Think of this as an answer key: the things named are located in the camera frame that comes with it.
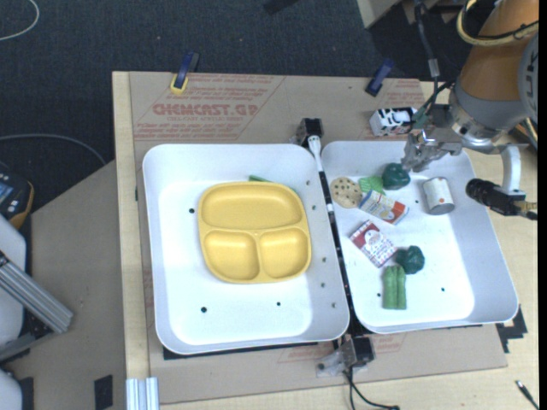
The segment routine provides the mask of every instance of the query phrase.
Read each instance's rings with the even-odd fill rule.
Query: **black connector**
[[[297,128],[297,133],[292,138],[294,144],[308,148],[308,137],[316,135],[321,138],[323,136],[323,123],[321,119],[302,119]]]
[[[353,347],[356,352],[356,363],[354,366],[364,366],[374,360],[373,344],[368,337],[353,337]]]
[[[469,197],[486,205],[492,211],[501,215],[521,215],[522,209],[516,202],[525,200],[524,193],[515,192],[514,195],[505,193],[499,185],[483,179],[471,179],[466,188]]]

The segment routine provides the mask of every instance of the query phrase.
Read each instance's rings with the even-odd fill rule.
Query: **green toy vegetable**
[[[380,176],[369,176],[368,178],[359,178],[359,186],[363,193],[368,193],[370,190],[378,191],[380,194],[384,193],[384,185]]]
[[[382,307],[396,310],[406,309],[406,275],[404,269],[400,266],[388,266],[384,270],[382,279],[384,282]]]
[[[399,190],[410,183],[410,176],[403,169],[402,164],[392,162],[382,173],[382,183],[385,190]]]
[[[403,267],[407,275],[419,272],[426,264],[421,249],[418,246],[410,246],[408,249],[398,249],[395,255],[395,262]]]

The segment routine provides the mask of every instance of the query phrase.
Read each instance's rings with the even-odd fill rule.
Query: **wire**
[[[524,216],[528,220],[538,220],[538,213],[534,213],[533,211],[528,211]]]
[[[426,28],[424,27],[423,20],[421,19],[421,10],[425,8],[426,6],[423,3],[417,4],[414,8],[414,14],[416,18],[416,25],[418,26],[418,33],[420,34],[420,40],[424,46],[424,49],[426,50],[427,63],[429,64],[429,73],[431,74],[431,77],[433,79],[433,98],[431,100],[431,104],[432,104],[431,108],[432,108],[435,102],[437,101],[438,76],[440,76],[440,72],[438,70],[437,58],[435,57],[435,54],[433,53],[432,46],[429,44],[429,41],[427,40]]]
[[[78,146],[81,146],[87,150],[89,150],[94,156],[97,157],[97,159],[103,164],[106,165],[106,161],[104,158],[91,146],[88,146],[85,143],[82,143],[81,141],[71,138],[71,137],[65,137],[64,135],[57,135],[54,133],[23,133],[23,134],[15,134],[15,135],[6,135],[4,137],[0,137],[0,142],[2,141],[11,141],[16,139],[28,139],[28,138],[56,138],[64,141],[68,141],[70,143],[78,144]]]
[[[498,35],[477,35],[473,37],[465,30],[465,19],[469,10],[479,1],[480,0],[467,0],[463,5],[462,10],[458,13],[456,19],[456,30],[466,43],[483,46],[507,44],[512,43],[515,40],[523,39],[530,33],[534,33],[539,30],[539,20],[537,20],[528,25],[523,25],[511,32],[505,32]]]
[[[433,106],[435,105],[435,102],[437,101],[438,94],[445,90],[446,88],[451,87],[454,84],[453,81],[450,82],[444,82],[441,86],[436,86],[433,89],[433,94],[426,100],[426,102],[422,105],[423,108],[426,109],[426,114],[431,111]]]
[[[38,23],[38,19],[40,18],[40,9],[34,0],[27,0],[27,1],[32,3],[32,6],[34,6],[34,9],[36,10],[36,17],[34,18],[34,21],[32,22],[32,24],[20,32],[14,33],[12,35],[8,35],[7,37],[0,37],[0,41],[20,37],[21,35],[24,35],[25,33],[27,33],[28,31],[30,31],[36,26],[36,23]]]
[[[532,405],[534,406],[534,408],[536,408],[537,410],[539,410],[539,405],[537,404],[537,402],[535,402],[535,400],[532,398],[532,394],[528,391],[528,389],[526,388],[526,386],[519,380],[515,381],[516,382],[516,385],[518,386],[519,390],[522,392],[522,394],[532,403]]]
[[[524,120],[524,127],[526,128],[526,132],[528,133],[528,137],[530,138],[530,141],[532,142],[534,148],[538,149],[538,132],[533,127],[532,120],[530,117],[526,117]]]
[[[378,407],[378,408],[386,408],[387,410],[399,410],[399,406],[387,406],[385,404],[378,404],[376,402],[369,401],[365,396],[361,393],[361,391],[357,388],[355,383],[353,382],[353,368],[350,367],[348,371],[344,371],[344,375],[348,380],[348,383],[350,384],[350,405],[352,410],[355,410],[355,403],[353,402],[353,390],[359,395],[359,397],[365,401],[369,406]]]

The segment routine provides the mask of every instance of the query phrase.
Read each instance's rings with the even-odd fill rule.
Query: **green broccoli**
[[[412,275],[424,268],[426,258],[418,246],[410,246],[406,250],[397,250],[395,262],[401,265],[407,275]]]
[[[403,164],[391,162],[385,166],[382,173],[382,185],[385,190],[399,190],[409,183],[410,176],[403,169]]]

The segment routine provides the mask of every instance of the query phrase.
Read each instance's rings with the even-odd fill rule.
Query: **black cable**
[[[437,94],[439,93],[438,90],[438,76],[440,75],[440,72],[438,70],[438,61],[435,57],[435,54],[433,53],[433,48],[429,44],[429,41],[427,40],[426,35],[426,28],[424,27],[424,22],[421,18],[421,10],[425,9],[426,6],[424,3],[419,3],[414,8],[414,14],[416,18],[416,25],[418,26],[418,33],[420,34],[420,40],[421,43],[424,46],[424,49],[426,50],[427,55],[427,63],[429,64],[429,72],[431,74],[431,77],[433,78],[433,96],[431,99],[431,106],[429,109],[433,108],[437,101]]]
[[[466,23],[467,23],[468,14],[469,14],[469,11],[468,11],[468,8],[467,8],[467,5],[466,5],[462,8],[462,27],[464,29],[465,29],[465,26],[466,26]],[[475,35],[474,38],[475,39],[495,40],[495,39],[504,39],[504,38],[507,38],[507,37],[513,37],[515,39],[521,39],[520,37],[518,37],[518,34],[520,32],[526,30],[529,27],[536,26],[537,24],[539,24],[539,20],[533,21],[530,24],[523,24],[520,27],[518,27],[517,29],[514,29],[514,31],[499,33],[498,35],[479,35],[478,34],[478,35]]]
[[[530,401],[530,403],[534,406],[536,410],[539,410],[539,405],[532,397],[532,394],[528,391],[526,386],[521,381],[515,381],[516,385],[519,387],[519,390],[522,392],[522,394]]]
[[[85,143],[82,143],[81,141],[71,138],[71,137],[65,137],[64,135],[57,135],[54,133],[22,133],[22,134],[16,134],[16,135],[6,135],[4,137],[0,137],[0,142],[2,141],[10,141],[10,140],[16,140],[16,139],[28,139],[28,138],[55,138],[60,139],[64,141],[68,141],[70,143],[78,144],[78,146],[81,146],[87,150],[89,150],[94,156],[97,157],[97,159],[103,164],[106,165],[106,161],[100,154],[94,150],[91,146],[88,146]]]
[[[522,122],[524,129],[526,130],[526,136],[532,147],[538,151],[538,129],[534,127],[533,122],[530,119],[525,119]]]
[[[441,55],[443,56],[444,60],[446,61],[446,63],[454,70],[456,71],[458,74],[462,72],[462,66],[461,65],[458,65],[454,62],[454,60],[452,60],[452,58],[450,58],[444,51],[441,52]]]
[[[433,49],[431,45],[429,44],[429,41],[427,41],[426,28],[424,27],[424,22],[421,19],[421,9],[424,7],[425,7],[424,4],[420,3],[420,4],[417,4],[414,8],[416,24],[418,26],[418,33],[420,34],[421,43],[423,44],[424,49],[426,49],[427,59],[435,59],[435,55],[433,54]]]
[[[353,402],[353,390],[359,395],[359,397],[365,401],[369,406],[378,407],[378,408],[385,408],[387,410],[400,410],[399,406],[389,406],[385,404],[378,404],[377,402],[369,401],[365,396],[361,393],[361,391],[357,388],[355,383],[353,382],[353,368],[350,367],[348,371],[344,371],[344,375],[348,380],[348,383],[350,384],[350,405],[351,409],[355,410],[355,403]]]
[[[445,90],[446,88],[450,88],[454,84],[454,81],[444,82],[441,86],[435,88],[433,90],[433,94],[426,100],[426,102],[422,105],[423,108],[426,108],[428,111],[433,107],[437,100],[437,95]]]

